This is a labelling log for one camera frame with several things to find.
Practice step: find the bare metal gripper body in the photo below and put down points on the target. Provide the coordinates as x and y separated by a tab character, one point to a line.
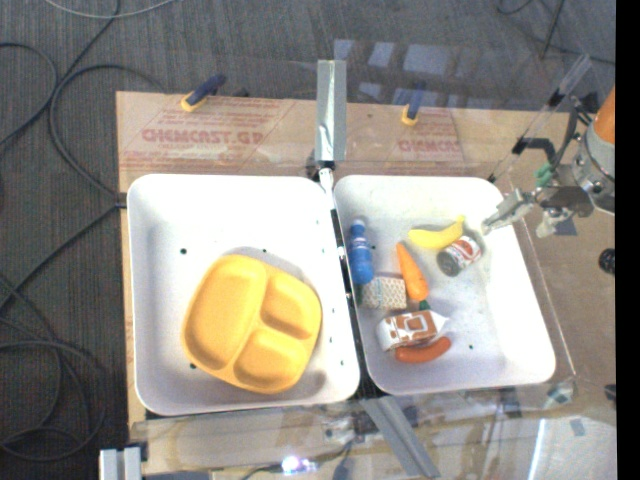
570	199

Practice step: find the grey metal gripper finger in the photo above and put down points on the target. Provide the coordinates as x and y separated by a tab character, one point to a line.
507	210
550	223

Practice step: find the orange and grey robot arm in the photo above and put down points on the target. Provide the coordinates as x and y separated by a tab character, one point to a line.
604	128

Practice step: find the red and white can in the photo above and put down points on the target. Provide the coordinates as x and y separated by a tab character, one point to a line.
460	255

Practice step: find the yellow banana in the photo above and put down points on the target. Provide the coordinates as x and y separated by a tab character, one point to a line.
432	238

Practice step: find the orange carrot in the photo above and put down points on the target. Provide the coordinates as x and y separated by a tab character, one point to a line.
412	275

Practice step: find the white plastic tray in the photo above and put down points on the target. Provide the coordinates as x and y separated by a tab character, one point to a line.
165	348
500	328

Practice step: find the white patterned packet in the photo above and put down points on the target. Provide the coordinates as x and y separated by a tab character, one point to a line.
384	293

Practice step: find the brown and white carton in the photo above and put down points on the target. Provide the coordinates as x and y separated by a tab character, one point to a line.
410	328

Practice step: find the blue bottle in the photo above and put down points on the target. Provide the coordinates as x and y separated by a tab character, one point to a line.
360	258

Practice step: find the orange sausage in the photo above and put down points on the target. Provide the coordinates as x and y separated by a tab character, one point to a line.
425	352

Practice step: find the brown cardboard board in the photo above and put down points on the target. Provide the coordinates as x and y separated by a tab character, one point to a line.
225	155

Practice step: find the yellow divided plate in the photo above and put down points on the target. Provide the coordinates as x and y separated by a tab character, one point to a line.
225	308

